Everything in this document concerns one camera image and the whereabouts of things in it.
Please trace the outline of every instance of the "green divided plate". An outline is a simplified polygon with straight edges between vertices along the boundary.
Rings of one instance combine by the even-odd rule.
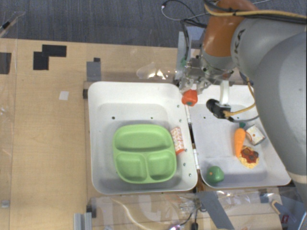
[[[176,172],[174,142],[159,125],[127,125],[113,137],[113,156],[118,175],[129,183],[158,183]]]

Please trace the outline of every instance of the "orange carrot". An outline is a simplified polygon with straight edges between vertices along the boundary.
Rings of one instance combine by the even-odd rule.
[[[246,131],[242,128],[238,128],[235,131],[235,152],[236,156],[239,157],[243,148],[243,142],[245,140]]]

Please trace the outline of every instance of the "wooden tabletop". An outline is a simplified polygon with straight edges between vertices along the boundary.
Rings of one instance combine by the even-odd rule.
[[[34,52],[41,52],[43,44],[65,45],[67,55],[49,57],[49,70],[33,70]],[[15,46],[16,40],[1,39],[0,52],[10,52]],[[83,102],[86,62],[101,59],[102,80],[138,81],[137,70],[153,66],[163,72],[166,82],[171,82],[177,49],[31,40],[18,40],[17,48],[12,62],[18,74],[11,205],[10,210],[0,211],[0,229],[72,230],[73,215],[86,211],[88,190],[92,190],[86,173]],[[68,98],[61,100],[61,92],[68,93]],[[206,219],[203,226],[214,229],[208,217],[203,219]],[[257,216],[251,214],[241,219],[248,225]],[[271,229],[280,229],[276,214],[262,215],[259,219],[262,219],[259,225],[251,229],[267,229],[265,219]]]

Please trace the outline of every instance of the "yellow cable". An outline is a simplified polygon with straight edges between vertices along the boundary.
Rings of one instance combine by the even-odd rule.
[[[259,15],[259,14],[274,14],[274,15],[284,15],[288,17],[295,17],[295,18],[302,18],[307,19],[306,16],[285,12],[285,11],[278,11],[278,10],[255,10],[255,11],[238,11],[238,12],[214,12],[213,10],[209,9],[209,7],[205,4],[205,9],[208,11],[209,14],[219,17],[226,17],[226,16],[247,16],[247,15]]]
[[[251,85],[250,85],[250,81],[249,81],[249,78],[247,78],[247,82],[248,82],[248,89],[249,89],[249,92],[251,93],[253,99],[255,100],[255,95],[254,95],[254,92],[253,90],[251,89]],[[254,102],[253,105],[247,107],[247,108],[244,108],[242,110],[239,110],[239,111],[236,111],[236,112],[229,112],[229,111],[223,111],[225,117],[230,117],[230,116],[234,116],[234,115],[237,115],[237,114],[240,114],[240,113],[243,113],[243,112],[246,112],[250,109],[252,109],[253,107],[256,106],[256,102]]]

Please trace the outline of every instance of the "red toy object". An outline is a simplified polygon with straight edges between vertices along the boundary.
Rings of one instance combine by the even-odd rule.
[[[196,90],[186,91],[183,94],[181,101],[184,105],[194,106],[198,101],[197,91]]]

